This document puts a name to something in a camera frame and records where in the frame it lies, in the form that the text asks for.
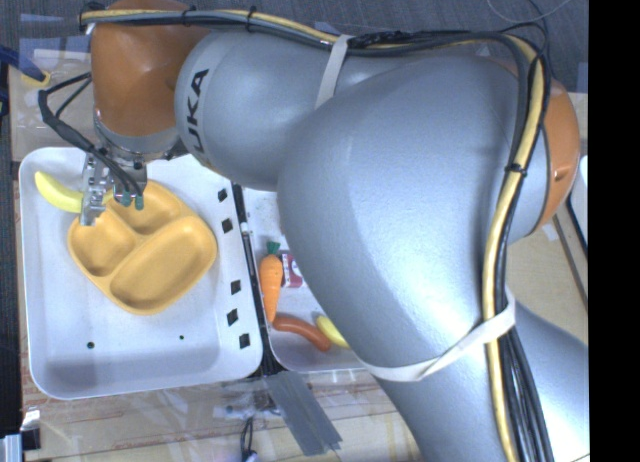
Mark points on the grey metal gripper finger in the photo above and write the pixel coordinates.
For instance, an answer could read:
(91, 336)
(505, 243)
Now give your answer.
(91, 207)

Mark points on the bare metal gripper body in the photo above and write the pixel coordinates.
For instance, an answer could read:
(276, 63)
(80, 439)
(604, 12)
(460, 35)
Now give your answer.
(102, 172)

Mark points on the yellow banana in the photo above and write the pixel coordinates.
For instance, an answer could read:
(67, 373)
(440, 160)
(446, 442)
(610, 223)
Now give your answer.
(56, 192)

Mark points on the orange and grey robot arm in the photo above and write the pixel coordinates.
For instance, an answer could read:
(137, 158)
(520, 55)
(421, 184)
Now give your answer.
(380, 190)

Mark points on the yellow divided plate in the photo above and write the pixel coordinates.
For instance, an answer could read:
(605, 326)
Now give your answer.
(160, 265)

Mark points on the white plastic tray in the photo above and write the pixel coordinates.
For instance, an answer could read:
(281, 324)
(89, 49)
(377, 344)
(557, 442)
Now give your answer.
(295, 357)
(125, 350)

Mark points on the orange carrot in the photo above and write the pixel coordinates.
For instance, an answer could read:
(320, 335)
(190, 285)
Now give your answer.
(271, 277)

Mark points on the red and white can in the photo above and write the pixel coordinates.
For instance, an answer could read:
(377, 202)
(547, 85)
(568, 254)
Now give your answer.
(291, 270)

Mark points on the orange-red sausage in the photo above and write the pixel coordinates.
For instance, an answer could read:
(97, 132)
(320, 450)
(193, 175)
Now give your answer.
(300, 328)

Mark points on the yellow rounded toy food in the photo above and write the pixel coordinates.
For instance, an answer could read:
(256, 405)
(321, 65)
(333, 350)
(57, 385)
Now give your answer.
(330, 330)

